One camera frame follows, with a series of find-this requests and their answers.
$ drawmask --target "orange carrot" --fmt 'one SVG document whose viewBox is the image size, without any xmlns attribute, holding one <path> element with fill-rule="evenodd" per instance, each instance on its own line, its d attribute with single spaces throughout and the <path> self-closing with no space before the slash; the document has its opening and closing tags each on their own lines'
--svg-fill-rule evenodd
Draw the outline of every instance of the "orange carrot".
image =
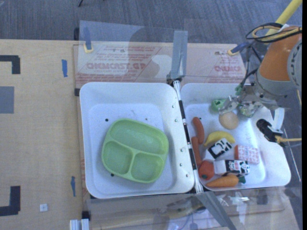
<svg viewBox="0 0 307 230">
<path fill-rule="evenodd" d="M 200 178 L 210 180 L 214 176 L 214 165 L 212 162 L 203 161 L 198 169 L 198 175 Z"/>
<path fill-rule="evenodd" d="M 197 131 L 197 138 L 198 138 L 198 142 L 199 144 L 202 144 L 203 141 L 205 140 L 205 131 L 204 128 L 202 126 L 201 120 L 198 117 L 194 117 L 192 119 L 192 122 L 196 128 Z"/>
<path fill-rule="evenodd" d="M 239 183 L 239 178 L 234 174 L 222 176 L 206 184 L 207 187 L 231 187 Z"/>
</svg>

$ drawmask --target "green plate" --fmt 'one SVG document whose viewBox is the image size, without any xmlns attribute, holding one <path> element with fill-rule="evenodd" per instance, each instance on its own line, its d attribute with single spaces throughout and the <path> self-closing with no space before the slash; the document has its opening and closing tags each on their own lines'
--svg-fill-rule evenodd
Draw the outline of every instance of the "green plate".
<svg viewBox="0 0 307 230">
<path fill-rule="evenodd" d="M 132 119 L 119 119 L 109 128 L 102 147 L 105 168 L 140 183 L 157 180 L 168 155 L 168 139 L 159 129 Z"/>
</svg>

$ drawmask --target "egg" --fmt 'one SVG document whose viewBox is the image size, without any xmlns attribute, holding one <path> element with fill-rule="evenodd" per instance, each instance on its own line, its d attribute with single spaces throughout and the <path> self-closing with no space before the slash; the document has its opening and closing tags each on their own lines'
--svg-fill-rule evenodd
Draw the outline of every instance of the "egg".
<svg viewBox="0 0 307 230">
<path fill-rule="evenodd" d="M 234 112 L 219 115 L 220 124 L 226 129 L 235 129 L 239 125 L 238 116 Z"/>
</svg>

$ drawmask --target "gray carpet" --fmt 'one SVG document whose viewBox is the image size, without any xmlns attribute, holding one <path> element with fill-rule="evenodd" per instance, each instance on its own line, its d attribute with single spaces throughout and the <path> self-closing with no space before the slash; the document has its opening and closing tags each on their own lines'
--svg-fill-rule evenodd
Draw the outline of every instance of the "gray carpet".
<svg viewBox="0 0 307 230">
<path fill-rule="evenodd" d="M 78 7 L 79 0 L 0 0 L 0 38 L 73 40 L 74 29 L 84 20 L 185 29 L 189 42 L 239 44 L 254 27 L 276 21 L 290 1 L 84 0 Z M 302 25 L 302 6 L 287 23 Z M 297 120 L 285 120 L 284 125 L 289 137 L 301 137 L 301 110 L 291 112 Z M 295 157 L 300 177 L 301 149 L 285 150 L 290 164 Z M 302 183 L 296 167 L 291 170 L 288 194 L 302 229 Z"/>
</svg>

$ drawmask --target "clear plastic panel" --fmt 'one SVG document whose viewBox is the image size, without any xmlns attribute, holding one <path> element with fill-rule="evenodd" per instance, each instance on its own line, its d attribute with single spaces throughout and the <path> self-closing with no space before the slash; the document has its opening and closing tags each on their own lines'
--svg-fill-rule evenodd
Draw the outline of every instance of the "clear plastic panel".
<svg viewBox="0 0 307 230">
<path fill-rule="evenodd" d="M 242 81 L 245 67 L 241 56 L 227 54 L 235 44 L 185 46 L 177 38 L 178 32 L 189 36 L 188 31 L 175 29 L 81 21 L 76 88 L 91 81 L 166 82 L 176 64 L 183 64 L 182 85 Z"/>
<path fill-rule="evenodd" d="M 153 195 L 121 200 L 87 200 L 93 230 L 298 230 L 284 188 L 215 193 L 232 226 L 219 222 L 202 194 Z"/>
</svg>

